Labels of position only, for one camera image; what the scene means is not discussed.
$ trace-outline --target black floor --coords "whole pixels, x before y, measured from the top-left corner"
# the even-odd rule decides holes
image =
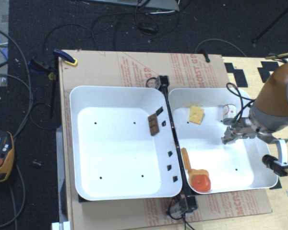
[[[181,12],[151,15],[159,27],[157,35],[141,33],[134,22],[135,7],[80,0],[10,0],[9,35],[27,61],[33,56],[54,64],[53,49],[144,51],[194,53],[201,44],[208,54],[231,57],[260,57],[288,52],[288,12],[256,43],[252,39],[273,22],[286,8],[288,0],[181,0]],[[139,9],[137,21],[154,22]],[[95,21],[94,39],[91,37]],[[20,52],[9,41],[9,74],[27,82]],[[58,187],[55,128],[60,125],[57,93],[54,119],[49,118],[51,82],[46,75],[31,74],[35,106],[15,143],[17,158],[26,188],[26,202],[18,217],[18,229],[49,230],[58,221]],[[27,111],[29,95],[17,80],[9,79],[0,88],[0,129],[16,132]],[[41,163],[40,168],[34,163]],[[14,168],[10,182],[20,209],[23,189]],[[0,184],[0,224],[13,218],[13,206],[7,183]],[[10,224],[4,230],[14,229]]]

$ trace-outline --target multimeter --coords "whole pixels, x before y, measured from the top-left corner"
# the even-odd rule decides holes
[[[11,133],[0,130],[0,182],[6,181],[14,163],[14,140]]]

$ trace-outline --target table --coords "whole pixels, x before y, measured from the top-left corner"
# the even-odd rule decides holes
[[[103,85],[103,86],[138,86],[144,87],[146,79],[154,75],[169,75],[171,88],[178,87],[205,87],[205,83],[209,87],[225,87],[225,83],[236,83],[238,87],[244,89],[251,98],[256,98],[263,86],[261,76],[269,75],[269,67],[277,62],[265,60],[264,58],[240,58],[240,57],[221,57],[210,56],[210,65],[214,65],[214,77],[206,78],[205,76],[197,76],[189,63],[193,60],[201,62],[201,66],[209,68],[205,63],[204,57],[200,55],[190,54],[158,54],[158,53],[128,53],[128,52],[94,52],[94,51],[66,51],[74,58],[78,59],[79,65],[75,68],[68,66],[64,62],[60,62],[60,103],[62,111],[62,143],[64,157],[64,175],[65,185],[60,181],[63,189],[66,189],[66,207],[67,217],[65,220],[71,224],[71,229],[81,230],[88,229],[88,226],[96,224],[92,229],[113,229],[129,226],[129,229],[139,228],[139,226],[147,226],[147,222],[143,214],[145,211],[135,205],[141,204],[142,200],[124,200],[122,207],[121,202],[102,202],[97,207],[91,209],[91,203],[79,203],[79,198],[75,190],[73,179],[73,158],[71,144],[71,124],[69,119],[69,93],[71,89],[79,85]],[[162,60],[166,55],[169,58],[169,65]],[[108,57],[109,62],[102,65],[103,58]],[[228,73],[224,70],[224,63],[228,69]],[[115,70],[109,71],[109,67],[116,65]],[[288,138],[288,127],[275,134],[277,138]],[[277,157],[275,145],[269,145],[271,155]],[[288,177],[281,177],[280,189],[263,189],[268,196],[271,204],[272,213],[259,214],[235,218],[223,218],[215,220],[205,220],[191,222],[197,230],[210,229],[229,229],[235,230],[245,228],[252,229],[288,229]],[[182,230],[183,224],[165,225],[151,227],[152,230]]]

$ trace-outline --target computer mouse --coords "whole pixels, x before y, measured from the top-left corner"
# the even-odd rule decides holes
[[[158,28],[149,23],[149,22],[141,22],[138,24],[138,28],[141,32],[144,32],[144,33],[147,33],[147,34],[150,34],[150,35],[155,35],[158,33]]]

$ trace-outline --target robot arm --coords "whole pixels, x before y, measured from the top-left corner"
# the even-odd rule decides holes
[[[232,144],[237,139],[258,137],[268,144],[276,144],[278,159],[265,155],[263,163],[279,176],[285,176],[288,175],[286,140],[276,139],[272,134],[287,126],[288,63],[269,77],[250,107],[248,117],[227,127],[222,142]]]

